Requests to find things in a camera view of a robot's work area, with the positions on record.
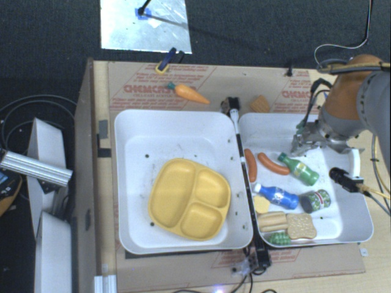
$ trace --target silver metal plate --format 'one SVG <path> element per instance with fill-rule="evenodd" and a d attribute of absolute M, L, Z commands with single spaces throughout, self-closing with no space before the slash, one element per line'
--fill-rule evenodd
<path fill-rule="evenodd" d="M 168 52 L 172 47 L 191 54 L 185 0 L 101 0 L 101 47 Z"/>

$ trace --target dark floor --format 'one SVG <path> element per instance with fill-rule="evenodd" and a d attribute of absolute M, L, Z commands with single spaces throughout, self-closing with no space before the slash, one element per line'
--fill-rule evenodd
<path fill-rule="evenodd" d="M 184 63 L 315 68 L 318 45 L 362 41 L 368 0 L 186 0 L 186 7 L 193 54 Z M 369 42 L 355 51 L 321 50 L 320 59 L 365 52 L 390 62 L 390 11 L 391 0 L 374 0 Z M 158 62 L 162 56 L 101 49 L 100 0 L 0 0 L 0 108 L 42 93 L 77 101 L 88 57 Z M 8 111 L 2 110 L 0 118 Z M 6 133 L 33 116 L 65 128 L 71 164 L 73 125 L 58 108 L 25 106 L 10 117 Z M 11 150 L 23 151 L 28 137 L 28 126 L 13 133 Z M 28 196 L 26 188 L 22 193 Z M 29 205 L 21 195 L 15 205 L 0 218 L 0 293 L 34 287 Z"/>

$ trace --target can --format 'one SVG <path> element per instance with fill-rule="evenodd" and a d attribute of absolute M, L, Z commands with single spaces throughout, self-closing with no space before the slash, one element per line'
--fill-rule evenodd
<path fill-rule="evenodd" d="M 310 214 L 323 208 L 328 208 L 331 204 L 330 195 L 326 190 L 309 192 L 300 196 L 300 204 L 303 210 Z"/>

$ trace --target blue water bottle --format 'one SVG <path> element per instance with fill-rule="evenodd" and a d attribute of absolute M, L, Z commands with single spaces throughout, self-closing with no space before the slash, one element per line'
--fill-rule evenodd
<path fill-rule="evenodd" d="M 260 183 L 257 183 L 254 187 L 254 192 L 262 194 L 273 204 L 290 209 L 295 209 L 299 204 L 299 197 L 296 194 L 291 194 L 278 187 L 263 187 Z"/>

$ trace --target yellow divided plate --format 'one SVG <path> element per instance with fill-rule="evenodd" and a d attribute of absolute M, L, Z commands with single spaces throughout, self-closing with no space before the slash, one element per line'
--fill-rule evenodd
<path fill-rule="evenodd" d="M 187 159 L 172 159 L 156 177 L 148 211 L 161 228 L 205 241 L 220 231 L 230 202 L 230 185 L 222 175 Z"/>

